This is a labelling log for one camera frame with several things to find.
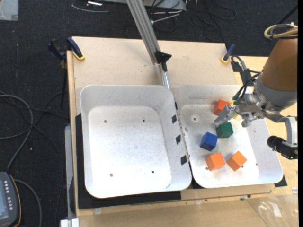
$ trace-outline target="blue cube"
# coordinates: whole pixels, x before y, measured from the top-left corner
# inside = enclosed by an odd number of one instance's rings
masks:
[[[210,132],[206,132],[202,137],[200,147],[212,151],[217,144],[218,137]]]

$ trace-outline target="green cube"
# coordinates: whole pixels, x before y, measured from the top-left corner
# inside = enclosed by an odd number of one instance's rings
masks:
[[[223,123],[216,128],[218,138],[229,138],[233,134],[232,124]]]

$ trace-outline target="hole in bin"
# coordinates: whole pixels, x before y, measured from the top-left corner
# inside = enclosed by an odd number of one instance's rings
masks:
[[[181,141],[181,135],[178,135],[178,136],[176,137],[177,145],[180,143],[180,141]]]
[[[176,115],[172,116],[171,120],[172,120],[172,123],[175,123],[177,121],[177,116]]]
[[[181,165],[184,165],[186,162],[187,162],[187,157],[186,157],[186,155],[185,155],[185,156],[182,156],[182,157],[181,157]]]

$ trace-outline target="metal pole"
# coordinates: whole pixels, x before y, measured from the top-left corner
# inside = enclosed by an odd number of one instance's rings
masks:
[[[132,13],[134,21],[143,39],[144,45],[151,58],[153,64],[158,64],[155,53],[161,52],[157,37],[152,27],[152,23],[147,15],[145,6],[142,0],[126,0],[127,5]],[[170,81],[167,71],[164,71],[162,65],[159,65],[161,70],[162,83],[165,87],[171,90]]]

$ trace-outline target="wooden table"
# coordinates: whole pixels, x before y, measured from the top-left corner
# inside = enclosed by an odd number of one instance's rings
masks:
[[[71,119],[71,145],[73,176],[77,182],[75,148],[75,116],[80,113],[80,91],[86,85],[160,85],[160,71],[152,65],[142,40],[73,37],[86,58],[76,60],[67,53],[68,86]],[[226,53],[224,44],[159,41],[165,53],[172,54],[167,62],[172,92],[181,85],[241,85],[238,73],[230,63],[224,65],[220,58]],[[251,70],[262,70],[266,57],[241,57]],[[297,115],[297,105],[283,115]],[[271,135],[286,139],[284,124],[267,120]],[[279,155],[288,186],[274,184],[192,189],[181,191],[182,200],[153,204],[105,207],[98,210],[79,209],[76,216],[81,227],[118,226],[297,226],[298,161]],[[78,187],[74,186],[75,205],[78,206]],[[283,204],[283,218],[272,218],[273,207],[262,203]]]

